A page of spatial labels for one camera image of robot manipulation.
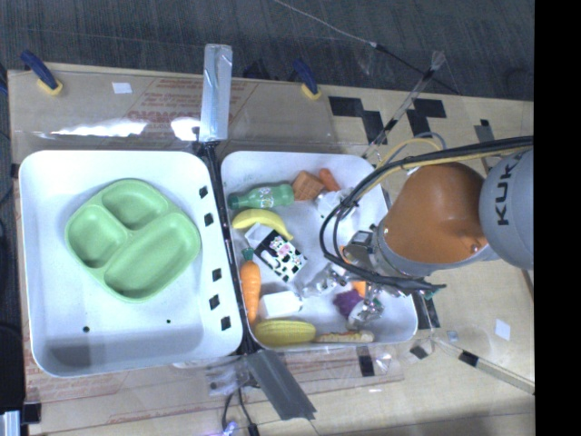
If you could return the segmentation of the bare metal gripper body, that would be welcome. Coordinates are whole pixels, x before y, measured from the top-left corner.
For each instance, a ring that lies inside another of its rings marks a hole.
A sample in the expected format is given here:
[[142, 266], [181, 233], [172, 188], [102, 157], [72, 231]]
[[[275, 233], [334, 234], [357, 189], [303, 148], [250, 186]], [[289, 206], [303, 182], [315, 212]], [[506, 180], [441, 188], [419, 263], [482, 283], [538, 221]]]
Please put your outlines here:
[[422, 278], [409, 276], [402, 272], [384, 274], [359, 268], [358, 275], [365, 283], [364, 297], [366, 299], [372, 299], [382, 291], [392, 296], [400, 297], [425, 290], [425, 283]]

